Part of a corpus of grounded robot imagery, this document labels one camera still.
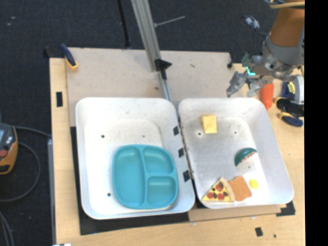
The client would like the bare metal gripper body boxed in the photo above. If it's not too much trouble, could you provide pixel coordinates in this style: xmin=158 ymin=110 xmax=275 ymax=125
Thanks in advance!
xmin=245 ymin=55 xmax=294 ymax=86

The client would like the orange carrot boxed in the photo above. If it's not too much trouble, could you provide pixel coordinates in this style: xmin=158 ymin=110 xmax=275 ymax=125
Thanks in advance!
xmin=259 ymin=83 xmax=275 ymax=110

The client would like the yellow cheese block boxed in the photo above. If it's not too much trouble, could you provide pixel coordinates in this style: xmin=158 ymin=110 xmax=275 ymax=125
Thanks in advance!
xmin=200 ymin=114 xmax=218 ymax=134

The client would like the green watermelon slice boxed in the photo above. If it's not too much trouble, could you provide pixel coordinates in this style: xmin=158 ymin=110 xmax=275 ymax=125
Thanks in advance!
xmin=234 ymin=147 xmax=258 ymax=167

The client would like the white plastic tray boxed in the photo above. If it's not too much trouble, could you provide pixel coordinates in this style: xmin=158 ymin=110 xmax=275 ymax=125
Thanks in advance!
xmin=74 ymin=96 xmax=196 ymax=220
xmin=177 ymin=97 xmax=295 ymax=210

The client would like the black block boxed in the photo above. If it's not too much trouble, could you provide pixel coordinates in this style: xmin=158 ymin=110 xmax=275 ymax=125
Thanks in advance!
xmin=154 ymin=58 xmax=173 ymax=79

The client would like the white fried egg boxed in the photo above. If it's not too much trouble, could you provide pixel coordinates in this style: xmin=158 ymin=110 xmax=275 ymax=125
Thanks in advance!
xmin=242 ymin=172 xmax=264 ymax=193

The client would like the brown toast slice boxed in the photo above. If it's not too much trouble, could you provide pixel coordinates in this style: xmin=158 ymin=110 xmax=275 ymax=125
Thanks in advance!
xmin=228 ymin=175 xmax=253 ymax=202

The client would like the pizza slice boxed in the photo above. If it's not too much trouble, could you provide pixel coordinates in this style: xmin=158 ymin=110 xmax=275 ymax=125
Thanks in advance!
xmin=201 ymin=176 xmax=236 ymax=203

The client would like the pale brown flat board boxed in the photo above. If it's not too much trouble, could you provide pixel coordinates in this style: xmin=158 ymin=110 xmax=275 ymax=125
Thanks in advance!
xmin=65 ymin=47 xmax=285 ymax=222

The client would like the blue divided plate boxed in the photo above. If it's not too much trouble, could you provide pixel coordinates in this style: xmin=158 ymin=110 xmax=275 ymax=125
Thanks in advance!
xmin=111 ymin=144 xmax=179 ymax=210

